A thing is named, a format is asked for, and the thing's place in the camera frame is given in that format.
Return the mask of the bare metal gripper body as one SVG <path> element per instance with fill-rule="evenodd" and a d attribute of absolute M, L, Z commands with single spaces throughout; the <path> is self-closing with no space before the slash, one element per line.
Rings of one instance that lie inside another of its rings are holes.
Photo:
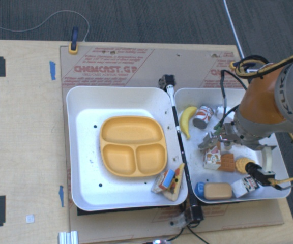
<path fill-rule="evenodd" d="M 243 145 L 251 150 L 260 150 L 261 144 L 258 137 L 245 131 L 239 124 L 234 122 L 224 123 L 220 132 L 220 139 L 224 143 Z"/>

